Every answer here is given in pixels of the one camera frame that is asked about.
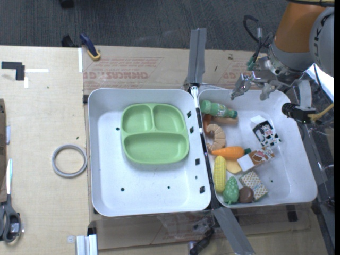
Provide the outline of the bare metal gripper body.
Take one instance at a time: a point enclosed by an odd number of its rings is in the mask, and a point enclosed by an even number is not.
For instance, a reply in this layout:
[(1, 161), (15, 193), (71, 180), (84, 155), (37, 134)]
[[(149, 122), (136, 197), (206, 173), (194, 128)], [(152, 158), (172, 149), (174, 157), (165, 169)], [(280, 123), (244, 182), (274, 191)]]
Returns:
[(252, 81), (262, 88), (270, 89), (291, 87), (301, 77), (301, 71), (293, 70), (269, 55), (257, 59), (252, 71)]

